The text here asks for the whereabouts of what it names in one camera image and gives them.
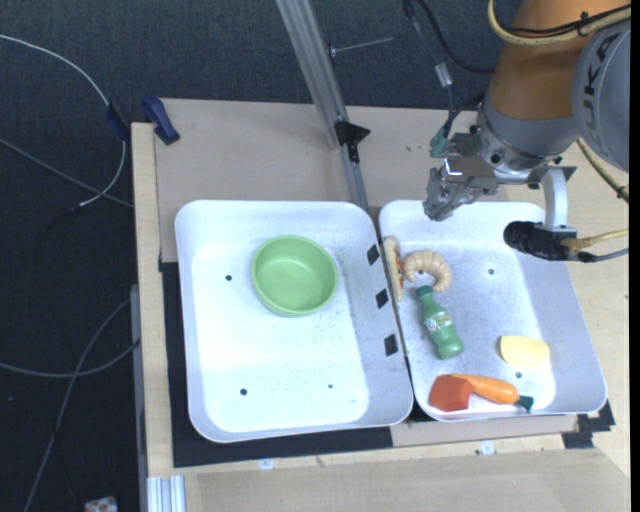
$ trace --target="white cable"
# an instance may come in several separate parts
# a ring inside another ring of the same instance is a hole
[[[58,59],[58,60],[64,62],[68,66],[71,66],[73,69],[75,69],[78,73],[80,73],[91,84],[91,87],[93,87],[96,90],[96,92],[100,96],[100,99],[102,100],[102,102],[107,107],[109,106],[109,100],[107,99],[107,96],[102,92],[100,87],[98,87],[98,85],[95,83],[93,78],[91,78],[83,69],[81,69],[79,66],[77,66],[76,64],[71,62],[69,59],[66,59],[62,55],[59,55],[59,54],[57,54],[55,52],[52,52],[51,50],[47,50],[46,48],[42,48],[40,46],[36,46],[35,44],[31,44],[31,43],[28,43],[26,41],[23,41],[22,39],[17,39],[15,37],[6,36],[4,34],[0,34],[0,39],[3,39],[5,41],[9,41],[9,42],[12,42],[12,43],[21,44],[23,46],[26,46],[27,48],[31,48],[32,50],[37,50],[37,51],[43,52],[43,53],[45,53],[45,54],[47,54],[47,55],[49,55],[51,57],[54,57],[55,59]],[[123,141],[122,142],[122,156],[120,157],[120,164],[118,165],[118,170],[116,171],[115,176],[113,177],[111,182],[107,185],[107,187],[102,192],[100,192],[99,194],[96,194],[91,199],[88,199],[86,201],[81,202],[80,205],[79,205],[80,208],[83,208],[83,207],[93,203],[96,199],[99,199],[100,197],[105,195],[107,192],[109,192],[111,187],[113,187],[115,182],[118,180],[118,178],[122,174],[122,169],[124,168],[124,162],[125,162],[126,154],[127,154],[127,144],[126,144],[126,142]]]

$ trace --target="table surface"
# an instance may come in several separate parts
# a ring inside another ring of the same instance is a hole
[[[173,466],[163,290],[158,261],[159,258],[164,262],[177,259],[173,234],[175,213],[183,204],[204,198],[348,198],[338,151],[329,148],[312,105],[164,102],[182,135],[179,143],[165,146],[154,136],[150,124],[132,126],[146,453],[149,476],[167,478],[176,473],[186,476],[187,493],[192,496],[189,510],[199,510],[206,500],[207,489],[214,485],[207,480],[207,475],[252,474],[259,466],[257,461],[179,470]],[[371,210],[375,212],[394,199],[424,199],[428,169],[438,165],[429,157],[428,139],[446,113],[373,107],[351,107],[348,112],[351,122],[372,130],[371,136],[360,145]],[[454,130],[466,130],[474,117],[473,113],[463,113],[456,120]],[[563,164],[578,167],[568,191],[569,223],[578,228],[579,236],[627,227],[628,205],[615,197],[577,145],[571,146],[563,156]],[[259,180],[255,179],[256,173],[260,174]],[[620,174],[620,179],[628,183],[628,175]],[[284,188],[277,185],[283,179],[287,183]],[[273,197],[274,187],[277,197]],[[544,205],[542,192],[525,187],[508,187],[500,194],[499,199]],[[593,252],[606,253],[626,244],[625,239],[605,242],[595,246]],[[598,264],[571,264],[570,274],[607,382],[616,421],[610,432],[594,435],[594,444],[621,474],[630,478],[628,256]],[[295,473],[295,468],[317,470],[367,462],[374,466],[396,464],[401,473],[402,468],[417,460],[428,465],[434,459],[475,457],[480,440],[492,440],[500,454],[513,453],[536,460],[542,450],[566,453],[558,432],[575,430],[574,416],[521,420],[403,423],[392,427],[393,449],[278,459],[275,466]],[[461,467],[468,467],[468,462]],[[582,467],[576,461],[568,463]],[[595,468],[600,462],[593,459],[593,464]],[[357,473],[352,472],[352,476],[357,478]]]

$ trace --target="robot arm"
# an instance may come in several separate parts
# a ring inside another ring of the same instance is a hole
[[[525,0],[514,26],[561,26],[621,7],[616,0]],[[505,240],[545,259],[567,259],[566,180],[559,155],[582,137],[604,160],[629,170],[630,19],[553,45],[507,43],[470,133],[456,133],[431,169],[424,210],[444,220],[503,184],[542,184],[542,226],[510,226]]]

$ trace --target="blue clamp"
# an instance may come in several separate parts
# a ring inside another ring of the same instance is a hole
[[[173,144],[180,138],[180,134],[174,130],[167,111],[162,101],[157,96],[146,95],[142,97],[142,111],[147,120],[155,123],[155,132],[165,144]]]

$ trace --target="shrimp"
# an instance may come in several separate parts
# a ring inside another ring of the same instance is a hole
[[[415,272],[422,270],[435,277],[434,292],[443,292],[451,284],[453,276],[451,268],[442,255],[438,252],[426,249],[409,254],[402,262],[402,271],[407,281],[416,282]]]
[[[402,300],[402,288],[404,284],[402,260],[400,259],[400,242],[398,242],[396,237],[389,236],[384,239],[382,247],[384,249],[385,259],[387,260],[389,277],[393,281],[393,292],[396,300],[400,302]]]

